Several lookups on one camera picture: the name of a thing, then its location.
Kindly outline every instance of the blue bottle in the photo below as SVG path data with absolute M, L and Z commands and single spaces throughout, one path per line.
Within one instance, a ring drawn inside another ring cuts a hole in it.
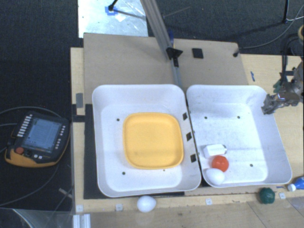
M 295 191 L 296 189 L 304 189 L 304 177 L 298 178 L 294 184 L 289 184 L 287 188 L 291 192 Z

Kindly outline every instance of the black floor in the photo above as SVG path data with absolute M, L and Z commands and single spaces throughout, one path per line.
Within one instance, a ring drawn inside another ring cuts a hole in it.
M 165 24 L 176 38 L 237 42 L 241 48 L 266 43 L 280 35 L 291 22 L 282 23 L 285 0 L 157 0 Z M 303 0 L 290 0 L 293 19 Z M 0 0 L 0 111 L 16 106 L 40 106 L 71 119 L 71 47 L 82 47 L 78 38 L 77 0 Z M 303 24 L 297 20 L 286 35 Z M 281 53 L 282 38 L 241 53 Z M 303 47 L 292 44 L 292 53 Z M 0 116 L 0 124 L 14 123 L 25 111 Z M 12 127 L 0 127 L 0 149 L 6 146 Z M 26 199 L 7 208 L 54 210 L 63 198 L 59 188 L 71 188 L 68 148 L 53 180 Z M 56 167 L 25 169 L 7 164 L 0 154 L 0 205 L 18 199 L 43 185 Z M 69 210 L 66 199 L 58 210 Z

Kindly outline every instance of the black clamp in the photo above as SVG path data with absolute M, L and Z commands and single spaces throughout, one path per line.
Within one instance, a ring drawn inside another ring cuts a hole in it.
M 170 60 L 173 58 L 174 66 L 179 67 L 178 57 L 183 53 L 183 51 L 168 47 L 166 52 Z

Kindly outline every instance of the green ball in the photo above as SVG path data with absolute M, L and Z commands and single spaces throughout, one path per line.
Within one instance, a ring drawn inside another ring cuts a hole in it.
M 275 201 L 275 192 L 273 192 L 271 188 L 262 188 L 259 195 L 264 204 L 273 203 Z

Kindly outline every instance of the red emergency stop button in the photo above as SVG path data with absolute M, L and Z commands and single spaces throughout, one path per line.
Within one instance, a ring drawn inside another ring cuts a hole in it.
M 16 152 L 17 154 L 23 154 L 24 149 L 23 149 L 22 147 L 18 147 L 18 148 L 15 149 L 15 152 Z

